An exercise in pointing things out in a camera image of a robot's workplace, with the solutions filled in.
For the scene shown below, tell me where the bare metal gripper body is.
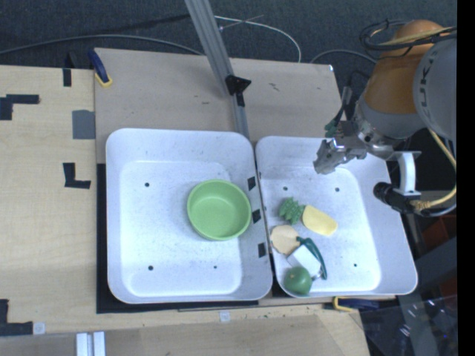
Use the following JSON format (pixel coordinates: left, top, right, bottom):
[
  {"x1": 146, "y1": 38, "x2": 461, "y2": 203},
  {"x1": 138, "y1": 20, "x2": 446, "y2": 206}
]
[{"x1": 332, "y1": 119, "x2": 395, "y2": 162}]

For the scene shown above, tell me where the yellow and green toy pineapple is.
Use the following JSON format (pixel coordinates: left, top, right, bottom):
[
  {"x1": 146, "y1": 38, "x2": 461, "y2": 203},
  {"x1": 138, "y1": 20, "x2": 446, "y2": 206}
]
[{"x1": 278, "y1": 197, "x2": 339, "y2": 237}]

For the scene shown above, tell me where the white plastic tray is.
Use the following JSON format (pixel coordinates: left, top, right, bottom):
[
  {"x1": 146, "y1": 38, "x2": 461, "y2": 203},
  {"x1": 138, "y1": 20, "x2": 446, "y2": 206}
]
[
  {"x1": 255, "y1": 135, "x2": 419, "y2": 299},
  {"x1": 105, "y1": 127, "x2": 274, "y2": 305}
]

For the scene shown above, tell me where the tan toy biscuit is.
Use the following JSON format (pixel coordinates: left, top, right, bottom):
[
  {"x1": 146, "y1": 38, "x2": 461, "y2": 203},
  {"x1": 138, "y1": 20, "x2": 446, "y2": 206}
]
[{"x1": 269, "y1": 224, "x2": 301, "y2": 257}]

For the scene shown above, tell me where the dark green toy pepper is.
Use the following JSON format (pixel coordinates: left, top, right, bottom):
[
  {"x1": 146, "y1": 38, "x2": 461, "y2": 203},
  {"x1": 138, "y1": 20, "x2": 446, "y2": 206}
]
[{"x1": 296, "y1": 237, "x2": 329, "y2": 281}]

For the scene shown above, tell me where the white carton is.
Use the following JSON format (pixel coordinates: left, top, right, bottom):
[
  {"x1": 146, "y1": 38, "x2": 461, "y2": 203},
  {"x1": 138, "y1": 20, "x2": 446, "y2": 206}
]
[{"x1": 286, "y1": 244, "x2": 323, "y2": 278}]

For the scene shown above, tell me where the green bowl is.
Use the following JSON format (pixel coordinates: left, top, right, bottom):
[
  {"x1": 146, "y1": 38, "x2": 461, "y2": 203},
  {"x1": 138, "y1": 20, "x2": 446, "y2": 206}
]
[{"x1": 186, "y1": 179, "x2": 253, "y2": 242}]

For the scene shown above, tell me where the green toy apple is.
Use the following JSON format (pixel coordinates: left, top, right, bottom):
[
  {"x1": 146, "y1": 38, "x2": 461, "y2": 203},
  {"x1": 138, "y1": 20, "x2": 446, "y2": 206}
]
[{"x1": 284, "y1": 266, "x2": 314, "y2": 297}]

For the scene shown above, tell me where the brown cardboard board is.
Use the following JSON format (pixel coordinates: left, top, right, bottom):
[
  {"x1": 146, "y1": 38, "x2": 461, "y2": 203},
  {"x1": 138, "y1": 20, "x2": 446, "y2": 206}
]
[{"x1": 94, "y1": 47, "x2": 400, "y2": 308}]

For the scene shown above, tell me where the black cylinder on white bracket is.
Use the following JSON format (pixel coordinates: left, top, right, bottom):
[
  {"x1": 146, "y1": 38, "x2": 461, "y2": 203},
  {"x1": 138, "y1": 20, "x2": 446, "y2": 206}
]
[{"x1": 373, "y1": 150, "x2": 424, "y2": 214}]

